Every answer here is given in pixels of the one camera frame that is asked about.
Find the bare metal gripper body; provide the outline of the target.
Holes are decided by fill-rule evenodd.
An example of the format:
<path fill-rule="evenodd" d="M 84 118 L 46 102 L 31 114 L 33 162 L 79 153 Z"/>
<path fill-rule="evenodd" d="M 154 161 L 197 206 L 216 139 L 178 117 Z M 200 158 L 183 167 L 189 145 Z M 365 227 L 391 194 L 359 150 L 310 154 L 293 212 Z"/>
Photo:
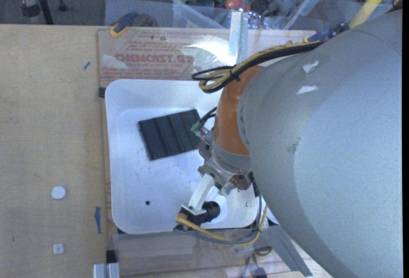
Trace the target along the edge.
<path fill-rule="evenodd" d="M 248 155 L 238 155 L 223 150 L 213 138 L 213 132 L 207 128 L 197 131 L 199 154 L 204 164 L 198 171 L 210 175 L 219 194 L 227 196 L 233 190 L 247 190 L 254 183 Z"/>

